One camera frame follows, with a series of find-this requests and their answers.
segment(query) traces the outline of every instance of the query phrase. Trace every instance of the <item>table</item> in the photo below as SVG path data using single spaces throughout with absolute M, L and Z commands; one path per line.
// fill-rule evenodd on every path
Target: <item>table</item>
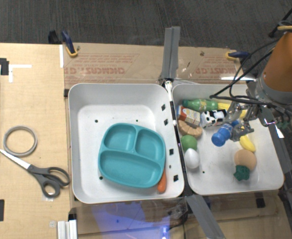
M 64 72 L 60 66 L 59 47 L 0 43 L 0 57 L 6 58 L 10 64 L 32 65 L 31 68 L 14 69 L 13 83 L 8 82 L 8 76 L 0 76 L 0 148 L 4 133 L 12 126 L 24 124 L 35 130 L 38 146 L 32 155 L 23 159 L 39 167 L 68 169 L 67 102 L 63 96 Z M 25 150 L 32 145 L 32 138 L 25 132 L 16 132 L 9 138 L 8 144 L 14 150 Z M 85 207 L 74 202 L 69 187 L 62 189 L 58 198 L 48 200 L 32 176 L 1 154 L 0 199 L 5 201 L 0 239 L 54 239 L 56 222 L 67 221 L 71 207 Z M 255 206 L 249 209 L 249 199 L 250 195 L 247 203 L 240 206 L 236 204 L 238 201 L 212 198 L 216 203 L 212 212 L 226 238 L 292 238 L 277 192 L 265 193 L 270 209 L 257 209 Z M 205 236 L 194 219 L 189 219 L 184 227 L 188 239 Z M 147 233 L 138 231 L 128 234 L 124 231 L 80 235 L 79 238 L 115 238 L 116 235 L 121 236 L 118 238 L 147 238 Z M 182 235 L 183 226 L 175 227 L 170 232 L 170 238 L 178 239 Z

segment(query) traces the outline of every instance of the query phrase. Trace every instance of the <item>toy bottle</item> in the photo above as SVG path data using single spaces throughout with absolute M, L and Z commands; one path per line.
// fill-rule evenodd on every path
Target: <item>toy bottle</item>
M 192 101 L 184 99 L 182 105 L 200 113 L 216 110 L 218 108 L 218 103 L 216 101 L 205 99 L 195 99 Z
M 226 141 L 230 139 L 233 127 L 237 124 L 239 124 L 238 120 L 231 122 L 231 124 L 229 123 L 223 124 L 219 128 L 219 130 L 212 135 L 211 137 L 212 143 L 217 147 L 223 146 L 226 143 Z

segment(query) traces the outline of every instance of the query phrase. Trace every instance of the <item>scissors handle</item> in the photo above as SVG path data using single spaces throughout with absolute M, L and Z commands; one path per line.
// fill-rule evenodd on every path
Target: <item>scissors handle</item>
M 70 184 L 70 177 L 68 173 L 59 167 L 47 167 L 39 168 L 34 165 L 28 167 L 28 172 L 30 172 L 40 183 L 42 191 L 46 197 L 56 197 L 60 194 L 60 187 L 64 187 Z M 59 176 L 52 174 L 51 172 L 60 172 L 65 176 L 66 180 L 62 180 Z M 51 186 L 55 193 L 49 194 L 46 190 L 46 186 Z

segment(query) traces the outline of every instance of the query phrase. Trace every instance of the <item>teal divided plate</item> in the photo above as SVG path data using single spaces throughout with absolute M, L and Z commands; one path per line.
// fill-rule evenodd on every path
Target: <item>teal divided plate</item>
M 102 175 L 122 185 L 149 188 L 156 185 L 164 169 L 165 143 L 148 128 L 117 123 L 103 137 L 98 168 Z

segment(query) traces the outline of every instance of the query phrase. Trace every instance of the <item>gray ring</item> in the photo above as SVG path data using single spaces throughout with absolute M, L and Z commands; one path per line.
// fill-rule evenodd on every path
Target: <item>gray ring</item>
M 31 147 L 31 149 L 29 149 L 28 151 L 26 152 L 23 152 L 23 153 L 17 153 L 17 152 L 14 152 L 12 150 L 10 150 L 8 148 L 8 146 L 6 145 L 6 141 L 7 141 L 7 138 L 8 136 L 14 132 L 14 131 L 17 131 L 17 130 L 25 130 L 25 131 L 28 131 L 29 133 L 31 133 L 31 135 L 33 136 L 33 139 L 34 139 L 34 144 L 33 146 Z M 32 152 L 34 152 L 35 148 L 37 146 L 37 137 L 36 137 L 36 134 L 34 132 L 33 129 L 27 127 L 27 126 L 24 126 L 24 125 L 17 125 L 17 126 L 14 126 L 14 127 L 11 127 L 5 134 L 4 134 L 4 137 L 3 137 L 3 148 L 5 149 L 6 152 L 12 154 L 13 156 L 16 156 L 16 157 L 25 157 L 25 156 L 28 156 L 30 155 Z

